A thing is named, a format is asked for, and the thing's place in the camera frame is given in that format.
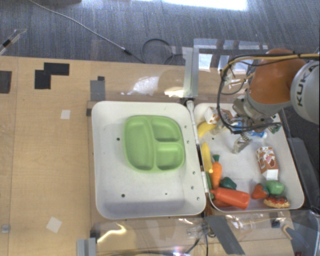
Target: white square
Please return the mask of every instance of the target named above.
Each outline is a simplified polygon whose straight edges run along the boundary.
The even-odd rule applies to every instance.
[[[61,224],[62,224],[62,221],[56,219],[55,217],[51,217],[48,224],[46,225],[46,228],[54,233],[58,233],[58,230],[60,229]]]
[[[71,110],[62,110],[61,119],[70,119]]]

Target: brown and white carton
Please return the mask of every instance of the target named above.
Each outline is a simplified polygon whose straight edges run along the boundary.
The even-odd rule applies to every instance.
[[[273,148],[271,146],[261,146],[257,149],[256,156],[261,174],[268,181],[277,181],[279,167]]]

